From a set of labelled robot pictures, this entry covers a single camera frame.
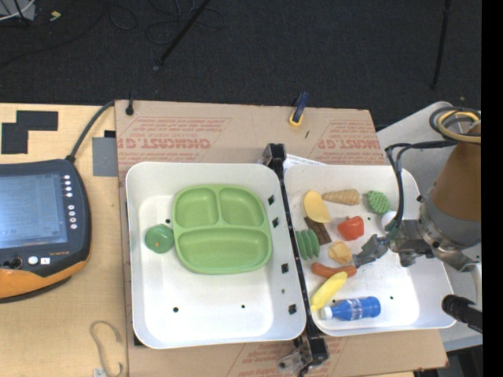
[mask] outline toy water bottle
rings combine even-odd
[[[339,320],[352,321],[366,317],[377,317],[379,314],[380,302],[374,296],[338,300],[334,306],[325,306],[320,310],[320,317],[323,320],[338,318]]]

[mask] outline toy tomato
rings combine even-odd
[[[346,217],[346,221],[337,225],[337,230],[345,240],[355,240],[363,236],[363,219],[359,216]]]

